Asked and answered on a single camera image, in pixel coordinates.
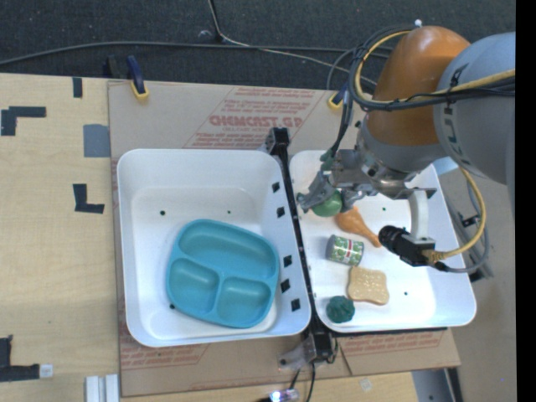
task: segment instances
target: black tape mark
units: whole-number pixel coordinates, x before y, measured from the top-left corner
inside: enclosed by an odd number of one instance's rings
[[[46,117],[47,108],[41,106],[9,106],[15,117]]]
[[[84,125],[84,157],[110,157],[108,127],[99,124]]]
[[[9,106],[7,110],[2,109],[0,124],[1,136],[14,136],[17,129],[18,117],[46,117],[47,109],[41,106]]]
[[[300,309],[300,299],[297,298],[297,299],[293,299],[291,301],[291,309],[292,311],[295,311],[295,310],[299,310]]]
[[[73,78],[73,97],[82,98],[84,91],[82,90],[82,78],[74,77]]]
[[[88,204],[87,203],[87,185],[83,183],[73,184],[75,191],[75,211],[84,213],[104,213],[104,204]]]
[[[40,367],[37,363],[30,366],[11,365],[11,341],[13,335],[0,338],[0,382],[39,379]]]
[[[2,110],[2,120],[0,122],[1,136],[14,136],[17,127],[17,118],[10,112]]]
[[[291,281],[289,279],[286,279],[281,283],[281,293],[285,293],[291,288]]]

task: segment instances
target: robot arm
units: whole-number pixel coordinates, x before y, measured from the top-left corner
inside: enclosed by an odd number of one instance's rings
[[[404,37],[370,100],[360,86],[363,63],[397,36]],[[338,138],[322,157],[309,193],[297,195],[304,211],[330,216],[377,193],[409,199],[411,233],[385,227],[380,242],[411,265],[434,265],[460,251],[433,250],[433,240],[423,233],[422,199],[435,191],[406,183],[435,160],[451,157],[468,179],[473,173],[507,184],[514,208],[515,32],[469,44],[442,27],[386,28],[356,49],[348,85],[345,111],[356,101],[367,114],[355,148],[338,150]],[[349,119],[343,114],[339,137]]]

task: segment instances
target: black cable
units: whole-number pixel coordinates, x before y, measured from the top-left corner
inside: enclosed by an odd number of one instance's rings
[[[463,402],[463,393],[461,392],[460,376],[458,374],[458,369],[447,368],[446,374],[451,384],[455,402]]]
[[[359,69],[363,67],[365,60],[370,56],[370,50],[382,40],[388,39],[389,36],[396,37],[399,34],[409,33],[415,28],[417,28],[416,25],[402,25],[399,27],[394,26],[383,28],[369,38],[362,46],[356,48],[353,62],[348,73],[348,90],[350,91],[353,100],[359,103],[364,111],[399,111],[403,109],[412,109],[416,107],[430,106],[458,100],[467,100],[470,98],[478,98],[487,95],[515,96],[515,76],[511,76],[503,80],[490,82],[485,87],[466,88],[456,91],[448,90],[445,93],[415,94],[404,100],[374,102],[362,98],[355,90],[355,81],[358,81],[356,79],[357,73]],[[424,96],[428,96],[430,98],[427,98],[426,100],[413,101],[417,97]]]
[[[477,211],[477,215],[480,216],[481,210],[478,207],[477,199],[475,198],[475,194],[474,194],[474,192],[472,190],[472,186],[471,186],[471,184],[469,182],[467,182],[467,192],[469,193],[469,199],[471,200],[473,208]],[[451,202],[448,200],[448,198],[446,198],[446,205],[447,205],[447,208],[449,209],[449,213],[451,214],[452,219],[456,219],[457,216],[454,215],[454,208],[453,208]],[[473,265],[468,266],[466,268],[452,268],[452,267],[446,265],[444,262],[437,262],[434,265],[434,267],[437,268],[440,271],[445,271],[445,272],[454,272],[454,273],[458,273],[458,274],[472,273],[472,272],[478,270],[479,268],[481,268],[487,262],[487,258],[488,258],[488,255],[489,255],[489,238],[488,238],[488,233],[487,233],[487,228],[486,227],[484,227],[484,232],[482,233],[482,243],[484,244],[484,252],[482,253],[480,258],[478,258],[478,260]]]
[[[317,375],[317,371],[315,369],[315,363],[314,361],[311,362],[311,387],[309,388],[309,395],[307,396],[307,399],[305,402],[309,402],[311,400],[311,396],[312,396],[312,388],[314,387],[314,384],[315,384],[315,378],[316,378],[316,375]]]
[[[348,93],[344,93],[344,103],[343,103],[343,115],[341,116],[341,123],[338,128],[338,134],[337,138],[335,139],[335,142],[333,143],[333,146],[329,148],[331,151],[332,157],[335,156],[335,153],[337,153],[337,150],[341,144],[341,141],[344,138],[344,135],[346,134],[346,131],[350,125],[350,122],[352,121],[352,113],[353,113],[353,101],[349,100]]]
[[[337,354],[338,354],[338,340],[335,338],[335,347],[333,348],[333,355],[326,362],[330,363],[330,364],[335,363],[335,359],[337,358]]]
[[[112,47],[112,46],[155,46],[161,48],[180,48],[180,49],[234,49],[234,50],[261,50],[261,49],[273,49],[273,50],[292,50],[292,51],[302,51],[302,52],[326,52],[336,54],[339,52],[345,52],[346,49],[336,49],[336,48],[323,48],[323,47],[307,47],[307,46],[239,46],[236,44],[187,44],[179,42],[144,42],[144,41],[116,41],[116,42],[94,42],[89,44],[75,44],[72,46],[64,46],[62,48],[49,49],[34,54],[21,55],[19,57],[14,57],[11,59],[4,59],[0,61],[1,65],[8,65],[13,63],[18,63],[28,59],[35,59],[44,57],[52,54],[62,54],[64,52],[72,52],[81,49],[90,49],[90,48],[103,48],[103,47]]]
[[[216,13],[216,4],[214,3],[214,0],[208,0],[208,1],[209,1],[210,11],[212,13],[212,18],[214,21],[214,27],[216,29],[216,39],[219,42],[224,42],[225,40],[224,35],[221,33],[219,29],[218,15]]]
[[[298,380],[298,375],[300,374],[301,370],[302,370],[302,368],[299,368],[296,371],[296,374],[294,375],[294,378],[291,381],[291,385],[288,386],[289,389],[294,389],[294,386],[296,385],[296,381]]]
[[[391,48],[385,48],[385,47],[381,47],[381,46],[379,46],[378,49],[383,49],[383,50],[388,50],[388,51],[391,50]],[[347,58],[354,51],[355,51],[355,48],[348,49],[345,52],[343,52],[341,55],[339,55],[337,57],[337,59],[335,59],[335,61],[332,64],[331,69],[327,73],[326,90],[331,90],[332,89],[332,78],[333,78],[333,75],[334,75],[335,70],[337,69],[337,67],[342,63],[343,59]],[[382,54],[382,53],[373,52],[370,56],[375,57],[375,58],[387,59],[389,57],[389,54]],[[369,83],[373,88],[376,87],[376,82],[374,82],[371,79],[368,79],[368,78],[362,76],[361,80],[364,80],[365,82]]]

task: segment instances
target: soda can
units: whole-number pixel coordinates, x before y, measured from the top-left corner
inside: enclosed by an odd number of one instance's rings
[[[332,235],[327,241],[326,257],[342,264],[357,266],[363,258],[364,243],[338,235]]]

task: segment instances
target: metal bracket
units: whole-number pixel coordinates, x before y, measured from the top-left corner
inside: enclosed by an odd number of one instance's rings
[[[293,369],[297,371],[302,366],[311,362],[316,356],[315,340],[312,334],[310,334],[290,352],[277,356],[277,362],[280,369]]]
[[[460,218],[461,226],[464,228],[467,228],[468,226],[471,226],[472,224],[477,224],[480,222],[480,216],[478,214],[475,214],[474,216],[471,216],[470,218],[463,219],[463,216],[461,213],[458,213],[458,216]]]
[[[335,191],[336,189],[328,181],[328,176],[322,171],[319,171],[309,185],[309,193],[299,193],[296,196],[296,200],[301,205],[304,213],[306,213],[315,205],[322,204],[326,201]]]
[[[119,379],[117,374],[105,377],[92,375],[85,377],[85,402],[119,402]]]

